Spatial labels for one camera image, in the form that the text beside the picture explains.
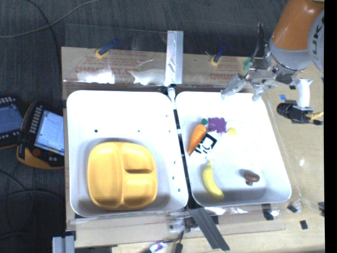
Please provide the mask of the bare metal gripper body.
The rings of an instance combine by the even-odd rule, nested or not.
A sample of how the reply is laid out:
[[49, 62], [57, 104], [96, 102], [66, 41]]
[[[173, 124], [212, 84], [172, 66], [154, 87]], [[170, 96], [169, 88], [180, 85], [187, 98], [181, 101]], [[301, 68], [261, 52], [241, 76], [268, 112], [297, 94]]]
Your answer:
[[289, 69], [282, 64], [267, 64], [264, 61], [254, 61], [249, 67], [246, 80], [253, 85], [291, 85], [301, 70]]

